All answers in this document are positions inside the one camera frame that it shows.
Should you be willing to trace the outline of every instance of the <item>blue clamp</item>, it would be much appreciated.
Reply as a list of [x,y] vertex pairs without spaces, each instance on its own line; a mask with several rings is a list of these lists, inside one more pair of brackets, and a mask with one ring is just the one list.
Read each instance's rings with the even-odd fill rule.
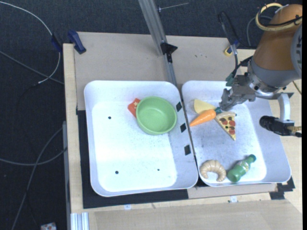
[[86,51],[86,48],[83,47],[81,43],[80,37],[78,33],[74,30],[68,31],[68,38],[69,40],[75,44],[74,48],[78,51],[79,54],[83,54]]

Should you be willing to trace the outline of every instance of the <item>green bowl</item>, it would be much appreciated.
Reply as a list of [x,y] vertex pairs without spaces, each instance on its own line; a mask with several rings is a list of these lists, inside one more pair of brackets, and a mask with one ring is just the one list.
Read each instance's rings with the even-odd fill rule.
[[160,135],[174,128],[177,114],[167,100],[150,96],[138,103],[136,118],[141,130],[150,135]]

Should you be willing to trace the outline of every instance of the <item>carrot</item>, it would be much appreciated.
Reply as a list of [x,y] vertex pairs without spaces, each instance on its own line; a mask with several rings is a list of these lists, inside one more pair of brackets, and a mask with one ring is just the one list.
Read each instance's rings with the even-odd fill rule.
[[216,111],[213,109],[209,109],[206,111],[203,111],[197,118],[195,118],[191,123],[190,126],[196,126],[200,125],[202,123],[208,122],[210,120],[213,120],[216,116]]

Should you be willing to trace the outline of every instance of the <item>white surface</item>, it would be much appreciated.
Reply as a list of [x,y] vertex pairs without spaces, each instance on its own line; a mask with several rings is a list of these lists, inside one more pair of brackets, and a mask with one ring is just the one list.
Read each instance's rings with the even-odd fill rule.
[[93,189],[102,196],[183,189],[194,186],[198,172],[190,145],[183,108],[177,124],[167,134],[144,133],[128,105],[135,98],[158,96],[174,108],[178,89],[163,81],[92,81],[84,89],[90,176]]
[[[225,88],[224,81],[188,81],[182,87],[182,95],[191,122],[197,117],[194,100],[199,99],[218,107]],[[201,179],[210,186],[232,184],[258,184],[286,182],[291,176],[291,169],[279,135],[265,130],[259,125],[263,115],[272,116],[269,102],[257,99],[236,105],[236,141],[233,141],[215,120],[190,127],[193,147],[198,167],[207,160],[218,160],[230,170],[237,161],[254,154],[257,160],[239,182],[232,183],[226,178],[217,182],[217,174],[209,172],[208,179]]]

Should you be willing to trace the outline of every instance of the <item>red object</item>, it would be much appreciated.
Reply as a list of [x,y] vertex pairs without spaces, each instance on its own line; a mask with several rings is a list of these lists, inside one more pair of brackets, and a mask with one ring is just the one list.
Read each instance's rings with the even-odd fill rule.
[[130,103],[128,105],[128,110],[133,114],[133,116],[136,117],[136,107],[138,105],[138,103],[140,102],[141,100],[139,100],[138,98],[135,98],[134,101],[132,103]]

